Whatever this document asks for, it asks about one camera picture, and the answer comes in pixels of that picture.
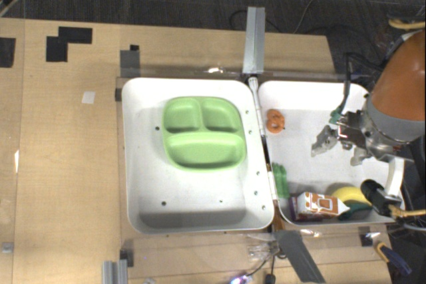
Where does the yellow and green sponge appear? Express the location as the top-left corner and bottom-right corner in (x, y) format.
(330, 186), (373, 221)

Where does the green divided plate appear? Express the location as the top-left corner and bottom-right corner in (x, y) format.
(161, 96), (248, 174)

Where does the green toy vegetable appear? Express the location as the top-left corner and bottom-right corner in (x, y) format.
(271, 162), (290, 200)

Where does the brown and white carton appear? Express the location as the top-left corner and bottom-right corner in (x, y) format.
(288, 191), (351, 222)

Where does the orange pretzel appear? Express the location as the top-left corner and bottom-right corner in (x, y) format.
(266, 108), (286, 135)

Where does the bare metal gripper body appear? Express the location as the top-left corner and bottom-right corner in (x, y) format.
(335, 110), (411, 162)

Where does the white plastic tray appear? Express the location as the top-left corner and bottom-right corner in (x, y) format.
(258, 80), (407, 227)
(120, 76), (276, 235)

